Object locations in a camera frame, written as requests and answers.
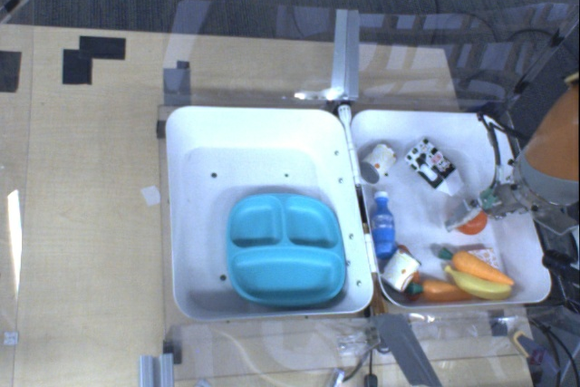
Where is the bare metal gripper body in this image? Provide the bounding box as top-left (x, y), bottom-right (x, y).
top-left (478, 181), bottom-right (539, 219)

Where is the orange round toy fruit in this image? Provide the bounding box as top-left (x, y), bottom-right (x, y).
top-left (456, 209), bottom-right (489, 237)

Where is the white plastic tray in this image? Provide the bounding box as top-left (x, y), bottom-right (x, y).
top-left (350, 109), bottom-right (554, 310)
top-left (164, 104), bottom-right (375, 323)

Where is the white packet with orange print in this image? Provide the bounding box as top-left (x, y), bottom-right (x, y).
top-left (466, 246), bottom-right (502, 271)

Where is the orange carrot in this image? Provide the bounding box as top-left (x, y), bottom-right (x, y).
top-left (438, 247), bottom-right (516, 287)
top-left (403, 278), bottom-right (473, 305)

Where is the black and white cow-print carton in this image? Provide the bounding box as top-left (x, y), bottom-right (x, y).
top-left (403, 137), bottom-right (465, 198)

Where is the yellow banana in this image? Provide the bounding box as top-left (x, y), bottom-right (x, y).
top-left (444, 265), bottom-right (514, 302)

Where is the blue plastic bottle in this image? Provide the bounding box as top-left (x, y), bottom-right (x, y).
top-left (370, 189), bottom-right (398, 261)

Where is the white can with orange print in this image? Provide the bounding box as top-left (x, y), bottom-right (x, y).
top-left (359, 142), bottom-right (399, 186)
top-left (381, 249), bottom-right (422, 293)

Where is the blue divided plate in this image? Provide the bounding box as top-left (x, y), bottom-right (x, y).
top-left (226, 192), bottom-right (348, 309)

